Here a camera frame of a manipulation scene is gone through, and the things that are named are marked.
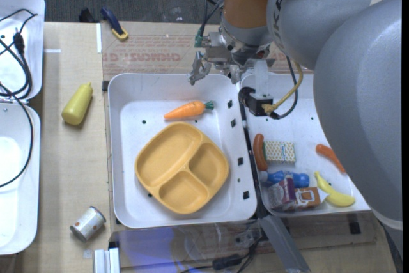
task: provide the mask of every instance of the tin can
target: tin can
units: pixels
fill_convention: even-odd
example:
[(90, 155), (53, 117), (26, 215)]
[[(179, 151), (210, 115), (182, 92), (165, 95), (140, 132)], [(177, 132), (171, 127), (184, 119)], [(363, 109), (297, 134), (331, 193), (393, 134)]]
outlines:
[(82, 242), (87, 242), (107, 220), (94, 206), (90, 206), (84, 214), (70, 226), (72, 233)]

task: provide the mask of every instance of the wooden table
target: wooden table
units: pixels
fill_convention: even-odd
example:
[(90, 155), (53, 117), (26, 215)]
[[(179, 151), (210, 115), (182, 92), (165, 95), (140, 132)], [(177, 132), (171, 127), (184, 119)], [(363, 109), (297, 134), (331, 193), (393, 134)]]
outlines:
[[(34, 242), (16, 255), (15, 271), (90, 273), (92, 253), (95, 249), (107, 249), (115, 221), (111, 214), (111, 170), (97, 24), (46, 22), (44, 48), (42, 91), (30, 101), (42, 121), (38, 231)], [(88, 113), (80, 127), (67, 125), (61, 111), (85, 82), (91, 82), (94, 89)], [(89, 242), (82, 243), (69, 227), (90, 205), (97, 207), (107, 222)], [(366, 215), (374, 234), (372, 242), (322, 247), (319, 233), (307, 238), (298, 229), (300, 238), (296, 242), (312, 272), (396, 271), (383, 228), (372, 214)], [(336, 222), (328, 224), (327, 230), (331, 226), (337, 229)], [(0, 261), (0, 272), (6, 272), (6, 264), (2, 270), (2, 263), (6, 260)], [(165, 272), (149, 267), (123, 269), (123, 272), (132, 271)], [(278, 256), (269, 253), (257, 255), (245, 272), (285, 272), (285, 269)]]

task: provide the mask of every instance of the yellow plate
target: yellow plate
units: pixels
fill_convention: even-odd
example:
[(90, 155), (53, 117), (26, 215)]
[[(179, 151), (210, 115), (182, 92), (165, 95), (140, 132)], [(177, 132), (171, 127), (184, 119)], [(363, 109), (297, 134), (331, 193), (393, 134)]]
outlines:
[(135, 160), (140, 183), (173, 212), (190, 214), (219, 191), (229, 162), (203, 132), (185, 122), (169, 124)]

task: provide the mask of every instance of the mustard bottle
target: mustard bottle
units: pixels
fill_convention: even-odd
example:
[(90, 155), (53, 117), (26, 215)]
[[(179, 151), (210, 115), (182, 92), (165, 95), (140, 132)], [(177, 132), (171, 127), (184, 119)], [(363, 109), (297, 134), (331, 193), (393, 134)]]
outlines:
[(93, 88), (90, 82), (79, 86), (61, 113), (66, 123), (78, 125), (82, 122), (91, 102), (92, 92)]

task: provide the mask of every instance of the banana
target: banana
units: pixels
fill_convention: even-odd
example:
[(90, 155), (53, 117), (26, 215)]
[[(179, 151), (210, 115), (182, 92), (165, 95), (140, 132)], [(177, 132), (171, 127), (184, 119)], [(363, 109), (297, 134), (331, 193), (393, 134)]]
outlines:
[(355, 197), (350, 196), (349, 194), (341, 194), (340, 192), (336, 191), (327, 181), (324, 180), (324, 178), (320, 175), (320, 172), (315, 171), (314, 176), (317, 179), (317, 186), (328, 194), (325, 199), (329, 203), (340, 207), (347, 207), (354, 204)]

